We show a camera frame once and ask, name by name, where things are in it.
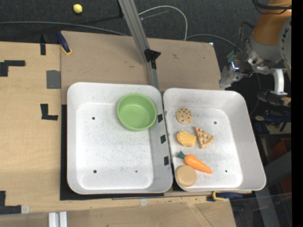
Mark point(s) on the yellow ball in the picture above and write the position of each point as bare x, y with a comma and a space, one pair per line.
77, 8

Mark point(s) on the pizza slice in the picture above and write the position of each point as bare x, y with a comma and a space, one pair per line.
203, 137

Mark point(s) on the yellow ridged bread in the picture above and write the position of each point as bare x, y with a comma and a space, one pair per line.
185, 138

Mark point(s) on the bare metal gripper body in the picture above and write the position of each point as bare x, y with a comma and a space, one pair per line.
246, 66

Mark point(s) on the green bowl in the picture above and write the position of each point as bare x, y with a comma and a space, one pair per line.
136, 112

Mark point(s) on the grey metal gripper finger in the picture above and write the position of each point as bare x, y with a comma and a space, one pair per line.
227, 71
225, 83

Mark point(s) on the orange carrot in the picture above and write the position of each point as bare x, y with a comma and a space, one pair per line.
196, 163

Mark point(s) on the tan round biscuit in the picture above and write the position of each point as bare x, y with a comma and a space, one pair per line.
186, 176

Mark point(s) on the white plastic tray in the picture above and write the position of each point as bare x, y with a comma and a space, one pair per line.
232, 138
106, 150

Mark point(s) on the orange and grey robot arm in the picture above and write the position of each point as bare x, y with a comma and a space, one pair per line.
270, 27

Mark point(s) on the chocolate chip biscuit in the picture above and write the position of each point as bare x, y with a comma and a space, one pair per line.
184, 116

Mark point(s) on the black cylinder on white bracket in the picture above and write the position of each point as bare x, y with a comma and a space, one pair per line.
278, 81

